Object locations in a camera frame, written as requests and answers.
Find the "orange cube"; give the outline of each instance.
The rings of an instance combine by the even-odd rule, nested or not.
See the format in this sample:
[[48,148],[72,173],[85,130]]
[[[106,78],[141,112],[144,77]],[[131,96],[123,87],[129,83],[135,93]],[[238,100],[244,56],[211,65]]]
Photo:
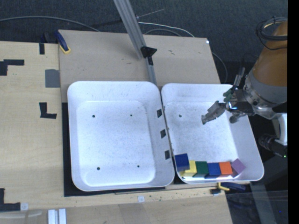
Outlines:
[[221,175],[220,177],[227,177],[233,174],[232,166],[230,162],[219,162]]

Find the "yellow cube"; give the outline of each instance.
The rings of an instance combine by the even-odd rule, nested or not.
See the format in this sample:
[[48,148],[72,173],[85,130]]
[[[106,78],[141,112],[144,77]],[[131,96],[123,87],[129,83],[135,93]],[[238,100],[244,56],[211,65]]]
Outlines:
[[182,177],[192,177],[194,174],[197,173],[195,161],[189,160],[189,165],[190,165],[190,169],[179,172],[179,174]]

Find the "white cable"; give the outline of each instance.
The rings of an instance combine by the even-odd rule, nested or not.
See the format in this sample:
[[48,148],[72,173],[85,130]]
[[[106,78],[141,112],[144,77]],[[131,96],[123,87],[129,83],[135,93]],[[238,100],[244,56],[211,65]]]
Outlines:
[[139,21],[138,23],[140,23],[140,24],[146,24],[146,25],[155,25],[155,26],[161,26],[161,27],[166,27],[166,28],[177,29],[177,30],[181,30],[181,31],[184,31],[184,32],[188,33],[192,37],[195,37],[190,32],[188,32],[188,31],[186,31],[186,30],[184,30],[182,28],[175,28],[175,27],[171,27],[171,26],[166,26],[166,25],[161,25],[161,24],[156,24],[156,23],[149,23],[149,22],[141,22],[141,21]]

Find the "blue cube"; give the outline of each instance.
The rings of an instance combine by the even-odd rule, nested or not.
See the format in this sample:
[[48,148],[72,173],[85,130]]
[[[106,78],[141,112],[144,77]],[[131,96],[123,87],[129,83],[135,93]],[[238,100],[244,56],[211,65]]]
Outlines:
[[177,171],[185,171],[190,169],[189,159],[187,154],[178,154],[174,156],[176,161]]
[[211,162],[207,164],[209,174],[205,178],[217,178],[221,175],[221,169],[218,162]]

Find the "table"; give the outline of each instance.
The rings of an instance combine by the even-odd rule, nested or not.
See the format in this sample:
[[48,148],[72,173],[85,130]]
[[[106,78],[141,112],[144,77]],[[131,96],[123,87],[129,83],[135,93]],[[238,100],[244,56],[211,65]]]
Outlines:
[[[24,66],[9,65],[7,76],[0,76],[0,188],[5,188],[5,203],[27,203],[29,211],[43,210],[41,217],[45,210],[67,208],[71,223],[80,223],[79,217],[81,223],[84,217],[88,217],[85,223],[88,220],[92,223],[93,218],[97,219],[94,211],[97,209],[101,209],[101,218],[107,217],[112,223],[127,223],[125,213],[140,208],[145,210],[148,223],[181,223],[181,218],[188,218],[189,223],[198,222],[199,218],[211,223],[212,216],[215,223],[217,220],[231,223],[224,193],[218,196],[210,193],[210,189],[215,188],[213,184],[171,184],[156,191],[64,197],[61,104],[67,101],[68,85],[80,79],[74,70],[82,67],[81,60],[73,54],[80,51],[79,57],[88,61],[91,69],[81,76],[85,80],[94,75],[95,64],[102,64],[102,77],[92,77],[95,80],[142,81],[148,78],[145,65],[134,59],[127,34],[77,31],[61,31],[61,34],[69,44],[75,44],[72,38],[76,41],[84,36],[90,46],[100,37],[105,42],[101,42],[99,48],[110,50],[111,59],[103,55],[105,50],[94,53],[88,46],[83,49],[84,42],[71,46],[68,55],[63,54],[57,44],[0,42],[0,61],[24,60]],[[148,46],[158,49],[153,60],[159,88],[169,82],[219,83],[205,38],[146,35],[145,40]],[[73,67],[68,66],[68,62],[72,62]],[[118,69],[123,64],[129,69]],[[112,67],[117,74],[111,73]],[[46,70],[60,71],[61,89],[46,87]],[[56,119],[40,118],[41,102],[47,103],[47,113],[57,114]],[[138,203],[138,196],[143,196],[145,202]]]

